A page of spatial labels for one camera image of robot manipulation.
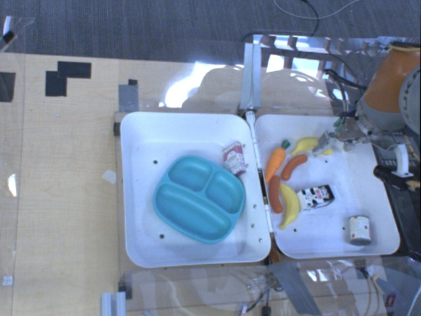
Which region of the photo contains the orange sausage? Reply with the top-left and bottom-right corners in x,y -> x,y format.
268,175 -> 284,215
280,153 -> 309,182

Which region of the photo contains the white and yellow can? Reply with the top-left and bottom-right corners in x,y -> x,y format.
348,215 -> 372,246

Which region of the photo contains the black cylinder on white bracket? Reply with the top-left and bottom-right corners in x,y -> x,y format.
373,143 -> 416,191

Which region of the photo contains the white plastic tray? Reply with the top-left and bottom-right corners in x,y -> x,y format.
255,113 -> 401,260
120,111 -> 272,269

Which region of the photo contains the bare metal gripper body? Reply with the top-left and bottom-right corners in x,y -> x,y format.
330,117 -> 374,152

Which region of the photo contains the black and white milk carton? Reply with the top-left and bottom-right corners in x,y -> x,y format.
297,184 -> 336,211

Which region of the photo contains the large yellow banana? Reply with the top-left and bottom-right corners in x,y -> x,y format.
279,182 -> 301,231

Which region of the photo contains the orange carrot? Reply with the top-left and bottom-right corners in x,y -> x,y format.
264,139 -> 292,184

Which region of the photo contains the small yellow banana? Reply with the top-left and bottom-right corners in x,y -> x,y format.
290,136 -> 334,157

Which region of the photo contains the blue divided plate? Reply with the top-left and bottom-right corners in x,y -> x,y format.
153,155 -> 247,245

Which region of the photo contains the thin black and white rod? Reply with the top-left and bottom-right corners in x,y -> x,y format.
245,110 -> 274,234

